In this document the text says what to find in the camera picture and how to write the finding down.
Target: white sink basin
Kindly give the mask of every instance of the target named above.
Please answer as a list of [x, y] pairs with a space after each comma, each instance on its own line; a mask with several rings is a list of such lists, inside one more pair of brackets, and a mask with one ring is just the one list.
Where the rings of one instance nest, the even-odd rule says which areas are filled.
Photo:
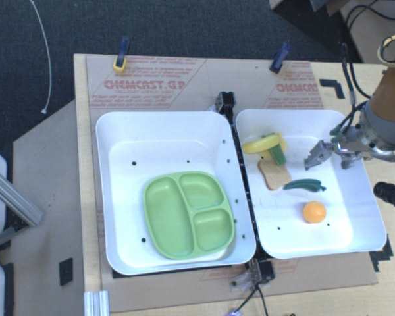
[[[241, 264], [255, 253], [255, 235], [228, 121], [218, 113], [112, 112], [96, 125], [107, 258], [124, 275]], [[191, 259], [169, 259], [152, 243], [142, 205], [149, 180], [201, 171], [224, 188], [235, 219], [233, 241]]]
[[[263, 135], [281, 132], [287, 143], [286, 168], [292, 180], [320, 180], [327, 189], [270, 191], [257, 168], [259, 154], [244, 154], [251, 200], [263, 249], [279, 259], [379, 250], [386, 230], [361, 160], [341, 169], [341, 159], [330, 159], [310, 168], [303, 160], [319, 140], [330, 141], [330, 130], [344, 116], [332, 110], [248, 109], [236, 119], [242, 144]], [[320, 201], [327, 209], [322, 223], [310, 224], [303, 207]]]

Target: orange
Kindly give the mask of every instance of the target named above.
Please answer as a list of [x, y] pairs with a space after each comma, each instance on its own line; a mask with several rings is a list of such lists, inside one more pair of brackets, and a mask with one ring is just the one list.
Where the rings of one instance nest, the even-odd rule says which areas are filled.
[[303, 216], [308, 223], [319, 223], [326, 217], [326, 215], [327, 210], [325, 209], [325, 206], [318, 201], [309, 201], [303, 208]]

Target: green plate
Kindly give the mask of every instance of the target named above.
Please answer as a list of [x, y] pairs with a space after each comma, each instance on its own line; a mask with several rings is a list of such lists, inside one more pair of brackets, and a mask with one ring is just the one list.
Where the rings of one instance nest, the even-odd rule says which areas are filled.
[[153, 243], [169, 259], [215, 253], [234, 237], [225, 192], [206, 172], [178, 172], [150, 180], [143, 205]]

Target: green pepper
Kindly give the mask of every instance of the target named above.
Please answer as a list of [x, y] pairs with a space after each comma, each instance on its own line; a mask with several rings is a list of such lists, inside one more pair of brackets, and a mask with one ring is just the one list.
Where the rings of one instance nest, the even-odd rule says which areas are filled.
[[299, 179], [289, 182], [284, 185], [284, 190], [291, 190], [293, 188], [302, 188], [310, 192], [325, 191], [327, 188], [322, 186], [321, 181], [317, 179]]

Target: black bracket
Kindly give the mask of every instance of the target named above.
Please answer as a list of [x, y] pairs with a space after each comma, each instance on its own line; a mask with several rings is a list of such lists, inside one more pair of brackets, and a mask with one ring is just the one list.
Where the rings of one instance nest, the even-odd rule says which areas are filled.
[[386, 244], [383, 246], [382, 250], [370, 251], [369, 253], [375, 272], [379, 272], [379, 261], [389, 261], [390, 257], [394, 256], [389, 238], [386, 240]]
[[230, 125], [234, 124], [232, 108], [234, 108], [235, 104], [236, 98], [234, 92], [220, 92], [215, 101], [215, 110], [219, 114], [225, 115]]
[[73, 258], [59, 263], [59, 274], [61, 286], [73, 281]]
[[262, 283], [268, 283], [275, 278], [275, 270], [271, 261], [267, 259], [258, 260], [257, 264], [261, 271], [261, 281]]
[[345, 99], [344, 92], [342, 91], [341, 83], [337, 80], [325, 80], [324, 78], [319, 79], [319, 83], [322, 87], [332, 87], [335, 88], [335, 94], [339, 99]]
[[5, 312], [4, 316], [13, 316], [14, 308], [14, 265], [7, 263], [2, 266], [5, 271]]

